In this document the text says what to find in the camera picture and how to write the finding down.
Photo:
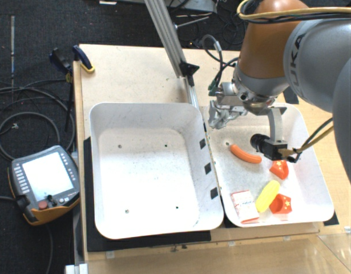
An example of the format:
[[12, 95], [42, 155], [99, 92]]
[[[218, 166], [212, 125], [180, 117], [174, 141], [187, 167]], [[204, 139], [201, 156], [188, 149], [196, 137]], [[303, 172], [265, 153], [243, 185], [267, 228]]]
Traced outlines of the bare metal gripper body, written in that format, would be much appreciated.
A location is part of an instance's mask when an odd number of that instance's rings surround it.
[[278, 94], [277, 82], [224, 82], [216, 92], [215, 115], [264, 115]]

